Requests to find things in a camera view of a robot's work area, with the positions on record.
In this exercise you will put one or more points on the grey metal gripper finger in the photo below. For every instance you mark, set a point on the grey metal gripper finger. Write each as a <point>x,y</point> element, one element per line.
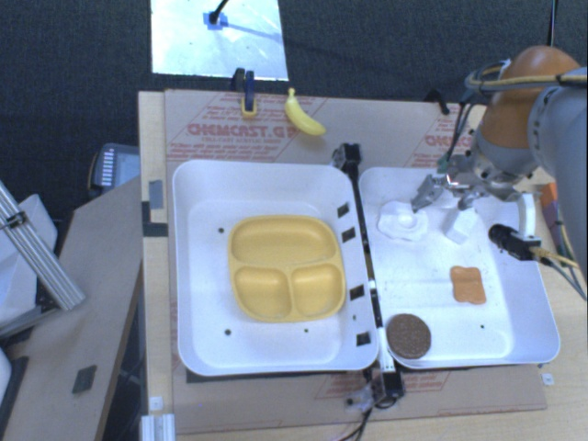
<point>427,193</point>
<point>469,198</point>

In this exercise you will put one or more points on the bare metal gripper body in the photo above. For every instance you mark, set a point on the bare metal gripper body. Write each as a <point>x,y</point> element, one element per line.
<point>484,179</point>

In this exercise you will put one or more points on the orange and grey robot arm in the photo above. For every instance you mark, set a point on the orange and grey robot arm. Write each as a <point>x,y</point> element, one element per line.
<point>546,108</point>

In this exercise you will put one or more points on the white block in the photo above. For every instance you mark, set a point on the white block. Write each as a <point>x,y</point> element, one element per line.
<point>459,228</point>

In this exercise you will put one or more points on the white fried egg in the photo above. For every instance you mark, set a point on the white fried egg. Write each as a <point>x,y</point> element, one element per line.
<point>402,222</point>

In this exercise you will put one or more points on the thin black and white rod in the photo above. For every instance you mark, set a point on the thin black and white rod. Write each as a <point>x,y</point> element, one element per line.
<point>366,246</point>

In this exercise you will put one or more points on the orange bread slice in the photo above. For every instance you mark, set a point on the orange bread slice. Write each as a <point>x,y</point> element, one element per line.
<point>467,285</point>

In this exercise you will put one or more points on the white plastic tray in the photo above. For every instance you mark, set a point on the white plastic tray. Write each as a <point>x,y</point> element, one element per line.
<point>505,329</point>
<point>206,329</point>

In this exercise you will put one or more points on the brown round biscuit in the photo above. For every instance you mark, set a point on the brown round biscuit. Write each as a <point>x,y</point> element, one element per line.
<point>409,336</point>

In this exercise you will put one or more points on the yellow banana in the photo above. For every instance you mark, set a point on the yellow banana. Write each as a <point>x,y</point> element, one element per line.
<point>303,117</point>

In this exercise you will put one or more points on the yellow divided plate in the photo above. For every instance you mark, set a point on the yellow divided plate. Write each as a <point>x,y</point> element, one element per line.
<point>275,246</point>

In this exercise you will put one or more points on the brown cardboard board red print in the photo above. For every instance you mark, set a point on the brown cardboard board red print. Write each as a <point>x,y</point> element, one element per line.
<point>275,402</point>

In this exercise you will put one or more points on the black cylinder on white bracket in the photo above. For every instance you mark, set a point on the black cylinder on white bracket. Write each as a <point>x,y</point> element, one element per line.
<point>507,239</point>

